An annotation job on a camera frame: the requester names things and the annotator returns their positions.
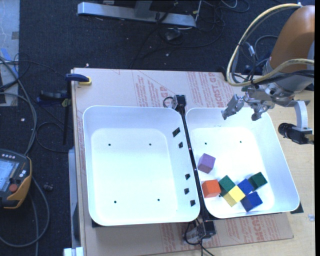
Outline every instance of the purple block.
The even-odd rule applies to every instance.
[[[210,173],[210,171],[214,168],[216,158],[204,153],[198,162],[198,170],[205,172],[206,174]]]
[[[247,194],[244,199],[241,200],[241,204],[243,205],[246,212],[251,211],[253,208],[262,204],[262,200],[258,193],[252,192]]]
[[[254,190],[254,187],[246,178],[238,184],[238,187],[242,190],[242,192],[245,195],[248,195],[251,191]]]

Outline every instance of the table surface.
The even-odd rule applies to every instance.
[[[72,100],[76,101],[75,87],[72,87]],[[296,100],[310,100],[307,105],[308,113],[308,126],[313,129],[314,134],[314,92],[304,90],[300,94],[296,95]],[[77,110],[73,106],[73,118],[77,120]],[[278,126],[281,123],[296,124],[296,113],[294,108],[285,108],[276,106],[268,111],[274,128],[278,130]],[[316,255],[316,241],[315,241],[315,221],[309,218],[309,215],[315,215],[315,151],[314,145],[305,144],[298,145],[292,142],[290,139],[283,138],[279,133],[277,134],[280,145],[282,147],[284,156],[287,160],[287,164],[291,171],[294,183],[296,185],[303,212],[301,213],[286,213],[291,229],[293,232],[292,239],[276,240],[268,242],[249,243],[233,246],[223,246],[208,248],[208,251],[215,256],[247,256],[259,255],[304,255],[315,256]],[[79,161],[76,162],[76,168],[79,169]],[[83,215],[79,214],[80,222],[83,219]],[[160,254],[162,256],[199,256],[201,253],[199,250],[171,252]]]

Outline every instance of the device button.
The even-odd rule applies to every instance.
[[[17,184],[11,184],[11,185],[9,186],[9,191],[10,191],[10,192],[15,193],[15,192],[17,192],[17,190],[18,190]]]

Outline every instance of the black floor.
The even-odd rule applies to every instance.
[[[153,8],[165,12],[173,1],[161,2],[165,4]],[[67,153],[73,146],[73,133],[69,113],[70,128],[67,143],[63,145],[65,109],[40,107],[34,100],[42,90],[52,93],[65,90],[64,75],[86,64],[103,69],[223,72],[241,36],[259,14],[281,3],[296,3],[293,0],[238,0],[236,7],[230,8],[235,0],[207,2],[209,4],[202,1],[198,29],[180,30],[178,39],[166,41],[165,33],[172,26],[78,16],[80,0],[20,0],[19,76],[37,114],[37,136],[28,156],[32,160],[33,176],[50,209],[48,228],[38,242],[38,255],[61,256],[64,248],[72,246]],[[179,1],[172,12],[191,14],[198,9],[198,4],[199,1]],[[250,43],[254,45],[262,36],[277,36],[291,13],[283,11],[263,22],[251,35]],[[261,57],[267,55],[274,43],[273,37],[259,40],[256,53]],[[250,64],[248,54],[244,53],[237,66],[239,72]],[[32,128],[33,117],[24,101],[20,100],[18,107],[0,108],[0,148],[24,153]],[[44,186],[52,187],[52,191],[44,190]],[[20,208],[0,210],[0,236],[11,244],[32,242],[37,237],[36,219],[39,235],[46,226],[46,204],[33,182],[29,191],[32,200],[28,196]],[[20,248],[0,241],[0,256],[35,254],[35,243]]]

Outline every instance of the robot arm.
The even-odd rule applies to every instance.
[[[296,9],[284,24],[272,53],[262,70],[262,77],[238,82],[231,72],[239,46],[243,45],[254,26],[263,17],[277,13],[281,9]],[[280,105],[294,107],[297,125],[281,124],[278,131],[284,137],[299,144],[314,143],[312,130],[308,128],[306,105],[310,101],[294,100],[297,93],[314,83],[315,54],[315,6],[282,4],[258,16],[242,36],[227,68],[227,81],[232,86],[246,87],[244,96],[234,95],[227,108],[222,111],[224,119],[236,114],[245,103],[253,110],[251,119],[256,121],[262,113]]]

